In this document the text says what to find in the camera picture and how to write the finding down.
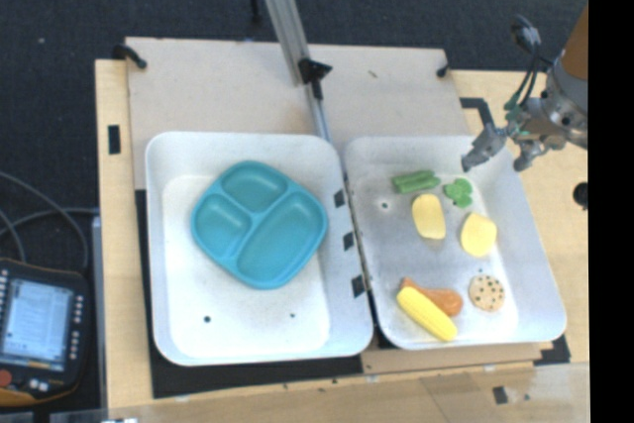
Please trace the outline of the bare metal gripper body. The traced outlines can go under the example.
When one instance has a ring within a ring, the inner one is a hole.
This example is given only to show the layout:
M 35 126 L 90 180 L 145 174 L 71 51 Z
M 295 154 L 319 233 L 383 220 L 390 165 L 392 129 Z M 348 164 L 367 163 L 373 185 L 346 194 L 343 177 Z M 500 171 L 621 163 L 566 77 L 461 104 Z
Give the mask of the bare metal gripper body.
M 587 149 L 587 100 L 575 101 L 561 91 L 544 89 L 509 112 L 509 125 L 521 141 L 544 145 L 573 144 Z

